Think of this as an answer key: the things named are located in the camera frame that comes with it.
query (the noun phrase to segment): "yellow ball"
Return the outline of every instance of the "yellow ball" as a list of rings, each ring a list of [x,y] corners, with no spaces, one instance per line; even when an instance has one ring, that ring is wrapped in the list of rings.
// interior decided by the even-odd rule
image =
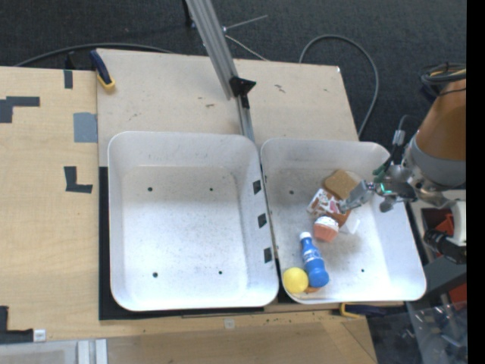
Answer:
[[[308,275],[302,268],[288,268],[283,273],[283,286],[289,293],[301,293],[308,288]]]

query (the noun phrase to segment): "bottle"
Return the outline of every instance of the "bottle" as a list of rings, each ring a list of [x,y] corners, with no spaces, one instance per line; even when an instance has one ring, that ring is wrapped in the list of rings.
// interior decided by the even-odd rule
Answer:
[[[312,287],[323,287],[328,283],[330,277],[325,269],[324,259],[320,251],[313,244],[311,234],[302,232],[300,234],[300,243],[302,245],[302,258],[305,264],[305,271],[308,274],[308,280]]]

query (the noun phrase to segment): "white tray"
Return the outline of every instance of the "white tray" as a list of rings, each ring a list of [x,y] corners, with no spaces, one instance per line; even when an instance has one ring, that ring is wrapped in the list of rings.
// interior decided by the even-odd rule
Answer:
[[[108,146],[111,292],[131,311],[264,306],[278,291],[255,144],[123,132]]]
[[[331,140],[268,140],[261,148],[268,206],[282,273],[303,267],[299,233],[312,232],[314,220],[305,208],[321,181],[337,169],[356,180],[372,181],[372,171],[389,153],[375,143]],[[354,234],[339,233],[331,243],[315,241],[330,282],[314,293],[289,295],[299,303],[416,300],[426,280],[405,207],[387,213],[383,199],[351,212],[361,220]]]

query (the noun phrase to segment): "white bottle cap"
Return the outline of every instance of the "white bottle cap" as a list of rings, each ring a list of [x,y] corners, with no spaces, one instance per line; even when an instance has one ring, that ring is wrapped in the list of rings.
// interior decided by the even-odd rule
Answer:
[[[311,233],[310,232],[302,232],[300,234],[300,240],[306,239],[307,237],[311,238]]]

